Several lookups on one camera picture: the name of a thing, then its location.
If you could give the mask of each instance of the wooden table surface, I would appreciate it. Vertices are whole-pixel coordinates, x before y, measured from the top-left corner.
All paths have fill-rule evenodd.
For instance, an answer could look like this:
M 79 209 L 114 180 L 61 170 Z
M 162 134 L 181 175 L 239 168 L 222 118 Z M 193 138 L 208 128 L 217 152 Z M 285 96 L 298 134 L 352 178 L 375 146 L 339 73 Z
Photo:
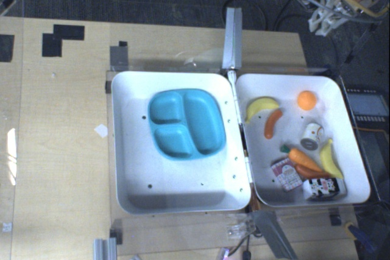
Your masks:
M 85 39 L 63 40 L 60 58 L 42 57 L 42 34 L 53 33 L 54 24 L 83 25 Z M 15 56 L 11 63 L 0 63 L 1 94 L 8 90 L 8 98 L 19 101 L 2 101 L 2 109 L 13 107 L 13 120 L 20 111 L 19 124 L 13 126 L 19 139 L 13 218 L 13 196 L 4 197 L 8 203 L 0 197 L 0 221 L 13 222 L 11 258 L 92 259 L 94 239 L 107 239 L 111 226 L 108 139 L 94 130 L 107 125 L 104 86 L 110 46 L 127 41 L 130 61 L 141 66 L 176 65 L 194 56 L 219 60 L 224 30 L 2 17 L 0 33 L 15 35 L 15 52 L 23 51 L 22 61 Z M 244 31 L 243 65 L 304 67 L 298 34 Z M 13 83 L 16 87 L 10 91 Z M 1 192 L 7 183 L 0 183 Z M 354 218 L 348 207 L 341 214 Z M 318 224 L 306 219 L 313 216 L 299 216 L 301 224 L 280 218 L 287 237 L 297 237 L 290 241 L 300 259 L 357 259 L 354 243 L 341 227 L 323 221 L 321 230 L 335 233 L 335 238 L 322 240 Z M 316 238 L 305 241 L 311 233 Z M 5 234 L 0 249 L 7 256 L 10 235 Z M 265 242 L 251 250 L 253 260 L 274 259 Z M 214 260 L 217 252 L 209 248 L 145 253 L 140 258 Z M 239 253 L 231 259 L 240 259 Z

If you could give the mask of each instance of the yellow banana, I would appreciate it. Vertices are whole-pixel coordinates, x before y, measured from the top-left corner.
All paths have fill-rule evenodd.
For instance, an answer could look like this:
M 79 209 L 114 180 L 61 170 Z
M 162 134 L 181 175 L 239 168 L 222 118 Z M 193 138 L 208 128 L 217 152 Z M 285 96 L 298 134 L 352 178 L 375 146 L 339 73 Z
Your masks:
M 259 97 L 254 100 L 246 109 L 245 122 L 248 123 L 253 115 L 261 110 L 275 109 L 279 107 L 279 103 L 271 97 Z
M 328 143 L 319 152 L 321 158 L 322 166 L 325 171 L 328 172 L 332 177 L 343 179 L 341 171 L 337 168 L 336 164 L 333 162 L 332 157 L 332 139 L 328 140 Z

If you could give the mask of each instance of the white paper piece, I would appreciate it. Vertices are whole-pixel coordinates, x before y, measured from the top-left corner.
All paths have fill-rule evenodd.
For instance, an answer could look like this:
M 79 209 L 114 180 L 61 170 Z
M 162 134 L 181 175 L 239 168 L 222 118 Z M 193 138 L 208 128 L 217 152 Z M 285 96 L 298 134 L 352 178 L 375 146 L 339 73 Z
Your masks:
M 108 128 L 105 125 L 103 125 L 103 124 L 98 125 L 94 130 L 102 138 L 105 138 L 108 135 Z
M 10 223 L 3 223 L 2 224 L 2 231 L 5 233 L 12 232 L 12 222 Z

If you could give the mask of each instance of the blue plate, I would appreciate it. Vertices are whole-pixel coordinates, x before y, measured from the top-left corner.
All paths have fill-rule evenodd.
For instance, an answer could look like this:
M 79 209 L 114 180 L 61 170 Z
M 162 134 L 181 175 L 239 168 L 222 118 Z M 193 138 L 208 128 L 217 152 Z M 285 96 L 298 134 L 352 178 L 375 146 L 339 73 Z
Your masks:
M 179 89 L 156 94 L 149 102 L 149 123 L 156 148 L 170 158 L 211 156 L 226 143 L 218 104 L 204 90 Z

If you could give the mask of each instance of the orange fruit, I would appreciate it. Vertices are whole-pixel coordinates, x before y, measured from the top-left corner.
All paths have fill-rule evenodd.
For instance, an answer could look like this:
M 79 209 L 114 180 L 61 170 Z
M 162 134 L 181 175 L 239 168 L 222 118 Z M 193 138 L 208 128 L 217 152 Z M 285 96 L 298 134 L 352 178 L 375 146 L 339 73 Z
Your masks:
M 317 98 L 314 95 L 314 93 L 310 91 L 302 91 L 298 95 L 298 106 L 305 110 L 305 111 L 310 111 L 313 109 L 317 104 Z

